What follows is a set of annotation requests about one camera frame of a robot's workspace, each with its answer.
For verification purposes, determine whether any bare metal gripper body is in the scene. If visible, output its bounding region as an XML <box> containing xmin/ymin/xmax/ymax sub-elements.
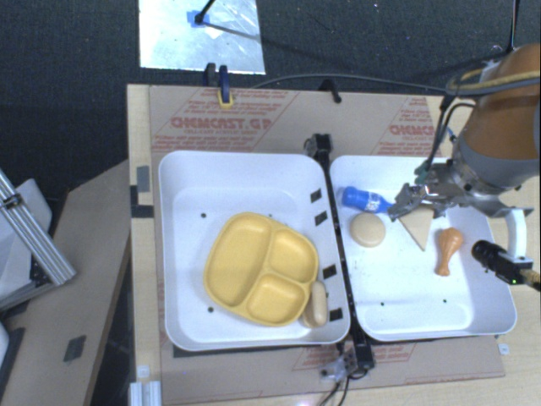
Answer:
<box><xmin>418</xmin><ymin>162</ymin><xmax>511</xmax><ymax>211</ymax></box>

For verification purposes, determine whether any tan triangular bread slice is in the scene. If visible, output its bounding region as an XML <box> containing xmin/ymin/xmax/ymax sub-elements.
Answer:
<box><xmin>398</xmin><ymin>206</ymin><xmax>434</xmax><ymax>252</ymax></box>

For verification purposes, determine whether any orange chicken drumstick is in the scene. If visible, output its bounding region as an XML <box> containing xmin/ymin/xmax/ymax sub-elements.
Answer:
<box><xmin>434</xmin><ymin>227</ymin><xmax>465</xmax><ymax>277</ymax></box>

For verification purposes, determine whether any round beige biscuit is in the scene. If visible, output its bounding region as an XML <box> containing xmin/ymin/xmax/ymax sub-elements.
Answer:
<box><xmin>348</xmin><ymin>212</ymin><xmax>387</xmax><ymax>249</ymax></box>

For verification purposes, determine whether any blue bottle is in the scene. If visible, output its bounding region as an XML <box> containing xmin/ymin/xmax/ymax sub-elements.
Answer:
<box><xmin>341</xmin><ymin>185</ymin><xmax>395</xmax><ymax>216</ymax></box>

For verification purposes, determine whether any thin black rod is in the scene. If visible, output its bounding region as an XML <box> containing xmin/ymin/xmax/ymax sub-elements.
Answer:
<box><xmin>317</xmin><ymin>150</ymin><xmax>369</xmax><ymax>348</ymax></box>

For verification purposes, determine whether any white plastic tray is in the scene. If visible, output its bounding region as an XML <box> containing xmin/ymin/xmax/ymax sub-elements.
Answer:
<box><xmin>157</xmin><ymin>150</ymin><xmax>352</xmax><ymax>352</ymax></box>
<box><xmin>328</xmin><ymin>154</ymin><xmax>518</xmax><ymax>343</ymax></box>

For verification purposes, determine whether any beige bread roll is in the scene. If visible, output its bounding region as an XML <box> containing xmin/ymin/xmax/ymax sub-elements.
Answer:
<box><xmin>301</xmin><ymin>280</ymin><xmax>330</xmax><ymax>329</ymax></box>

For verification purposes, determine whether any brown cardboard board, red print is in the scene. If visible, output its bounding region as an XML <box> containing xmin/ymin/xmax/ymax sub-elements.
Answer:
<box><xmin>147</xmin><ymin>85</ymin><xmax>506</xmax><ymax>402</ymax></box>

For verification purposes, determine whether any yellow divided plate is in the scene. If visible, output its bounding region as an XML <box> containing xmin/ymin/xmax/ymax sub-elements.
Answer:
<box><xmin>203</xmin><ymin>211</ymin><xmax>320</xmax><ymax>327</ymax></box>

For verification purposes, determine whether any black cylinder on white bracket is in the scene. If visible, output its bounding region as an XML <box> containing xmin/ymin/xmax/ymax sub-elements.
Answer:
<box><xmin>471</xmin><ymin>207</ymin><xmax>534</xmax><ymax>286</ymax></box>

